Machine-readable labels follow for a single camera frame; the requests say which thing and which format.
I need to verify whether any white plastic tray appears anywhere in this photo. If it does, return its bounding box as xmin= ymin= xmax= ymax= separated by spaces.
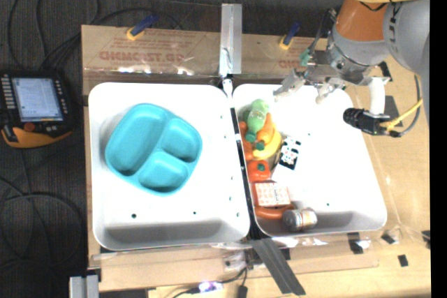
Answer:
xmin=87 ymin=82 xmax=251 ymax=251
xmin=231 ymin=83 xmax=388 ymax=239

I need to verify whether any orange toy carrot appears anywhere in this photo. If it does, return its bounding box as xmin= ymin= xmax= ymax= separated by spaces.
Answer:
xmin=256 ymin=112 xmax=276 ymax=146
xmin=238 ymin=120 xmax=255 ymax=161

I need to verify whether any blue divided plate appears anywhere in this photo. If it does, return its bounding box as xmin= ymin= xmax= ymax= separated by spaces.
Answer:
xmin=104 ymin=103 xmax=204 ymax=198

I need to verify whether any yellow banana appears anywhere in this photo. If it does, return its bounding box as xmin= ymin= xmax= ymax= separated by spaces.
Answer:
xmin=251 ymin=128 xmax=283 ymax=159

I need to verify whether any black cylinder on white bracket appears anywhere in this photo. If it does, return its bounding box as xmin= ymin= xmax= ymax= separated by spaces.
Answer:
xmin=342 ymin=76 xmax=392 ymax=135

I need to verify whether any orange sausage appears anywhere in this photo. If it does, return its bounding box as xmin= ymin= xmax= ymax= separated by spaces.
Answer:
xmin=254 ymin=204 xmax=296 ymax=221

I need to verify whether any silver can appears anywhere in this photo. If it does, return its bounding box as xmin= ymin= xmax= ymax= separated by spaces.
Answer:
xmin=281 ymin=207 xmax=318 ymax=232

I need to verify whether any orange patterned carton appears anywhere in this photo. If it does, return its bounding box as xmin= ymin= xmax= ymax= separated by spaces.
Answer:
xmin=254 ymin=181 xmax=292 ymax=209

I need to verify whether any brown cardboard board red print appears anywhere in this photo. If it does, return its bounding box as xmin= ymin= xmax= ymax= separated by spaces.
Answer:
xmin=80 ymin=24 xmax=431 ymax=292

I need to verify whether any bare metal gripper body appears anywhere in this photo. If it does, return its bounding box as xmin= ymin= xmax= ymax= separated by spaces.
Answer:
xmin=302 ymin=49 xmax=373 ymax=89

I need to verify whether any black and white packet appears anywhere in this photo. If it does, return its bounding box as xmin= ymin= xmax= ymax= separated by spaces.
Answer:
xmin=277 ymin=135 xmax=302 ymax=171

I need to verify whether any orange toy pepper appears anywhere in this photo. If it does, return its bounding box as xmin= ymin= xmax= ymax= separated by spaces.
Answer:
xmin=247 ymin=159 xmax=272 ymax=184

